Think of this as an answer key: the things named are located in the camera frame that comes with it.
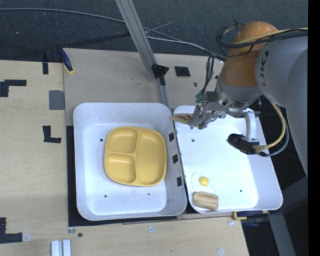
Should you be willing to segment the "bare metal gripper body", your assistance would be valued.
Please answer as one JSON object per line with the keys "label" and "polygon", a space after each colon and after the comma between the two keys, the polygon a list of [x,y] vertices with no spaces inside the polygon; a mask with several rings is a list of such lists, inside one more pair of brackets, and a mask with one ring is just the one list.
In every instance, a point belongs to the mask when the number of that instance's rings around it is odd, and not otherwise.
{"label": "bare metal gripper body", "polygon": [[200,117],[202,119],[224,118],[226,115],[242,118],[243,112],[253,103],[239,102],[225,92],[200,92]]}

